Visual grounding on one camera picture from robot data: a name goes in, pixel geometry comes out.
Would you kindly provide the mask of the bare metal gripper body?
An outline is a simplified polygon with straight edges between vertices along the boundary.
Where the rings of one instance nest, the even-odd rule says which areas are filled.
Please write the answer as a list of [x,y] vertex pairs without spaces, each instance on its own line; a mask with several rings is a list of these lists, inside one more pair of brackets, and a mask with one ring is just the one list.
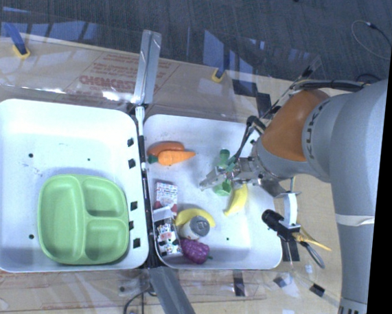
[[256,157],[239,157],[227,176],[237,184],[259,186],[274,198],[283,194],[282,179],[265,169]]

